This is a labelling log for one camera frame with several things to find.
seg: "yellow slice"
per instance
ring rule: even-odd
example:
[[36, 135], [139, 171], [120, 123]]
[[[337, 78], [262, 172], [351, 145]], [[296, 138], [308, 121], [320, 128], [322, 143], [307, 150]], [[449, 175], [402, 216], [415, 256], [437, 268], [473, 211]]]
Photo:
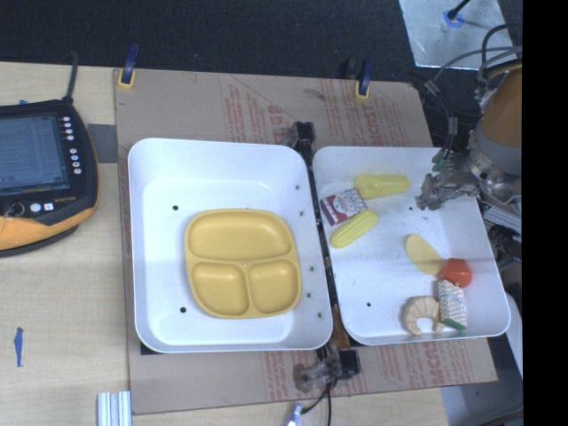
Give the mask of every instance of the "yellow slice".
[[445, 259], [418, 233], [408, 235], [406, 253], [418, 270], [426, 274], [438, 274], [444, 267]]

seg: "screen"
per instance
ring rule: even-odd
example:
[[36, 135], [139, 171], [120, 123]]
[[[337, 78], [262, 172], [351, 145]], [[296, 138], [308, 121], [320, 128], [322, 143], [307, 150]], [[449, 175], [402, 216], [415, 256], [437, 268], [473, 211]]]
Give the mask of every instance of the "screen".
[[0, 196], [69, 186], [55, 114], [0, 118]]

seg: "white tray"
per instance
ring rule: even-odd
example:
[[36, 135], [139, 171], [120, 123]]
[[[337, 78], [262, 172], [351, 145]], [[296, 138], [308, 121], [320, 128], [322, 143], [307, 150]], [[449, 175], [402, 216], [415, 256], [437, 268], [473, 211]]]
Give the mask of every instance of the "white tray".
[[[259, 144], [149, 138], [129, 153], [130, 220], [138, 336], [158, 352], [316, 349], [333, 321], [302, 157]], [[265, 209], [292, 231], [302, 295], [289, 312], [220, 319], [193, 299], [185, 271], [184, 230], [210, 209]]]
[[[408, 191], [367, 200], [378, 223], [351, 245], [329, 246], [338, 303], [347, 332], [366, 345], [436, 341], [501, 335], [509, 326], [509, 304], [475, 198], [448, 201], [442, 209], [420, 210], [414, 197], [431, 171], [436, 148], [335, 147], [320, 149], [313, 172], [320, 198], [353, 187], [360, 173], [404, 174]], [[337, 227], [327, 222], [329, 241]], [[443, 257], [467, 260], [473, 280], [464, 288], [468, 328], [431, 332], [431, 320], [419, 319], [422, 335], [402, 326], [404, 303], [412, 296], [436, 296], [436, 278], [419, 272], [405, 252], [405, 237], [419, 233]]]

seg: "red tomato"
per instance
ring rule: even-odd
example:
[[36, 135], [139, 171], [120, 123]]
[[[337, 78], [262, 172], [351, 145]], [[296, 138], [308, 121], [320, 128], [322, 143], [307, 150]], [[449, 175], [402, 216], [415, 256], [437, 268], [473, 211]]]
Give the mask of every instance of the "red tomato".
[[442, 268], [440, 278], [448, 280], [460, 288], [464, 288], [471, 283], [471, 270], [465, 260], [449, 258], [444, 268]]

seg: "silver metal panel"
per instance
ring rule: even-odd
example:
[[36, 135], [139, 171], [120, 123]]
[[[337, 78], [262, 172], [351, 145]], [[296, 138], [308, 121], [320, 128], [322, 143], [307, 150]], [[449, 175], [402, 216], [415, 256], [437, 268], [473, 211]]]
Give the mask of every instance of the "silver metal panel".
[[[398, 0], [403, 12], [414, 62], [419, 67], [443, 67], [451, 60], [478, 51], [485, 35], [504, 24], [497, 0], [470, 0], [450, 21], [445, 13], [462, 0]], [[512, 42], [507, 29], [494, 33], [488, 48], [509, 47]], [[490, 59], [503, 51], [489, 51]], [[495, 64], [515, 59], [514, 55], [495, 60]], [[453, 63], [455, 69], [479, 69], [481, 55], [471, 55]]]

